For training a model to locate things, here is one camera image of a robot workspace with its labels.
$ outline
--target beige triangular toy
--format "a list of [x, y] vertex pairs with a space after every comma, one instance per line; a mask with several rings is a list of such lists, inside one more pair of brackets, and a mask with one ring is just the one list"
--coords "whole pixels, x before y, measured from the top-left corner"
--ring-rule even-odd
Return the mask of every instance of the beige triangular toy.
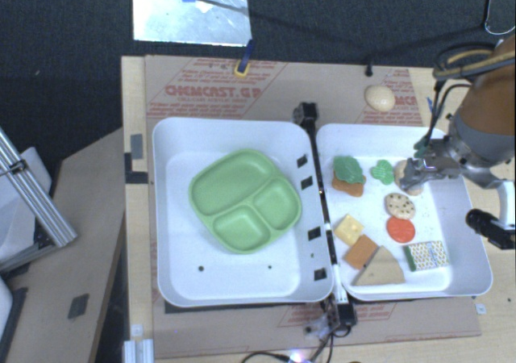
[[405, 275], [396, 258], [385, 247], [379, 247], [369, 263], [356, 276], [354, 286], [379, 286], [400, 284]]

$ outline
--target dark floor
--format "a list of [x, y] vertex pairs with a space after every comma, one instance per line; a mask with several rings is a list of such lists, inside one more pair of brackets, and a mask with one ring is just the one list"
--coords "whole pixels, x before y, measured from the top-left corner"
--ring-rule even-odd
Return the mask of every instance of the dark floor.
[[[481, 29], [485, 0], [248, 4], [256, 59], [432, 66], [451, 44], [498, 39]], [[0, 0], [0, 127], [20, 151], [36, 146], [51, 172], [121, 126], [121, 56], [242, 54], [241, 48], [136, 42], [131, 8], [131, 0]], [[493, 0], [495, 30], [512, 27], [514, 14], [514, 0]], [[123, 287], [115, 285], [106, 323], [118, 334]], [[116, 339], [106, 341], [99, 363], [119, 352]]]

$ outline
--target green divided plate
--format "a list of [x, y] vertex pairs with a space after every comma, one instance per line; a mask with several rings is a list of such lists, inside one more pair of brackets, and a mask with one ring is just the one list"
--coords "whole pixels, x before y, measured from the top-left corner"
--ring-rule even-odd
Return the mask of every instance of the green divided plate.
[[232, 152], [197, 174], [189, 200], [218, 241], [238, 254], [272, 243], [301, 216], [301, 199], [289, 180], [252, 149]]

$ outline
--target red tomato slice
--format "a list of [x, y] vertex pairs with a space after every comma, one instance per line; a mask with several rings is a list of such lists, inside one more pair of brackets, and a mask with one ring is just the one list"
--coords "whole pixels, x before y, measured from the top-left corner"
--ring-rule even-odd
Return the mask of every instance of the red tomato slice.
[[409, 219], [390, 217], [387, 221], [387, 232], [398, 243], [408, 243], [416, 235], [416, 229]]

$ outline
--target silver square panel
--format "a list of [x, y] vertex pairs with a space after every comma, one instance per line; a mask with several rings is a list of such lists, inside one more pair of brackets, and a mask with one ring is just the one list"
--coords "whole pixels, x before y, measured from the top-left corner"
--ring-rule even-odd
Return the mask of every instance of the silver square panel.
[[245, 46], [248, 0], [133, 0], [135, 40]]

